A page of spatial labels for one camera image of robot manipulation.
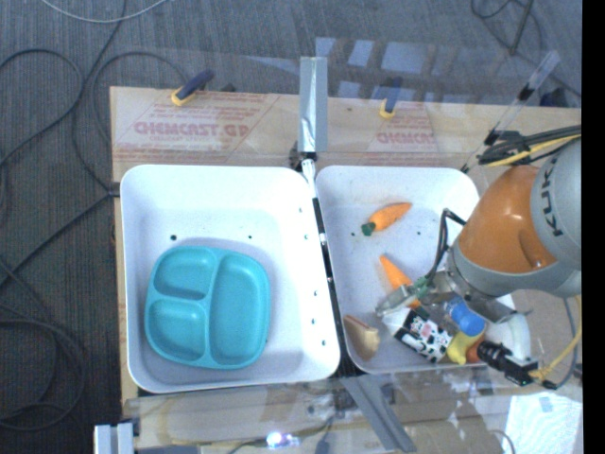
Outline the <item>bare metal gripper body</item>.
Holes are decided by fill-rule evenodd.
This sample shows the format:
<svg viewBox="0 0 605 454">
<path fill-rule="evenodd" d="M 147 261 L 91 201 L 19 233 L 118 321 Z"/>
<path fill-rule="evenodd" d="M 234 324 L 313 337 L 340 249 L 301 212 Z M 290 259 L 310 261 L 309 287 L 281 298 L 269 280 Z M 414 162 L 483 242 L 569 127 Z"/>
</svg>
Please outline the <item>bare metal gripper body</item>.
<svg viewBox="0 0 605 454">
<path fill-rule="evenodd" d="M 421 293 L 419 299 L 423 306 L 461 300 L 475 314 L 491 323 L 507 322 L 517 313 L 513 306 L 507 306 L 470 285 L 457 271 L 437 271 L 431 279 L 424 280 Z"/>
</svg>

